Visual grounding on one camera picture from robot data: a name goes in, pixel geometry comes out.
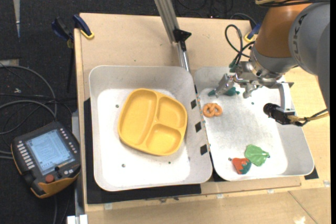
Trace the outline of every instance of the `button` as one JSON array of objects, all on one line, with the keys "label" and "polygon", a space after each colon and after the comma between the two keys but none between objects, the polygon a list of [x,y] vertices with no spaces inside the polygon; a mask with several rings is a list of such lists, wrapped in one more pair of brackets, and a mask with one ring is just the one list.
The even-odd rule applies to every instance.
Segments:
[{"label": "button", "polygon": [[51,183],[55,180],[55,178],[53,175],[47,175],[45,180],[46,180],[46,183]]}]

